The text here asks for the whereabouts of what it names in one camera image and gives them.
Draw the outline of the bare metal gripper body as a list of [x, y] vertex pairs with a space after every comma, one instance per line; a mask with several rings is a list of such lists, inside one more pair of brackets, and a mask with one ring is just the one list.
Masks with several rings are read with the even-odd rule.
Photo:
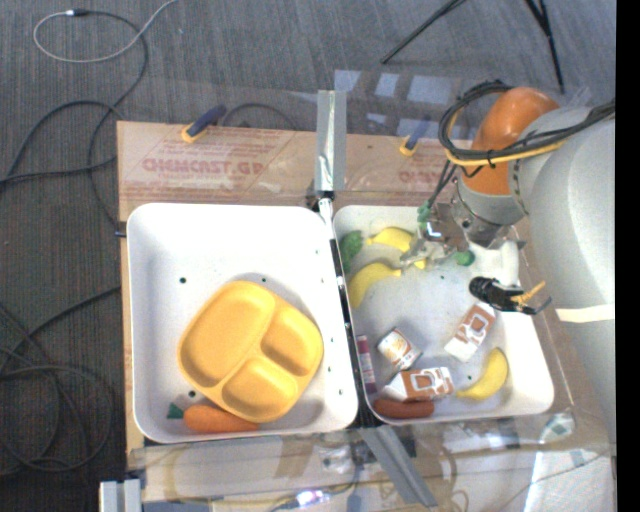
[[526, 246], [511, 226], [489, 222], [456, 201], [437, 203], [426, 210], [422, 215], [422, 236], [457, 251], [466, 251], [471, 244], [497, 250], [508, 241], [518, 249]]

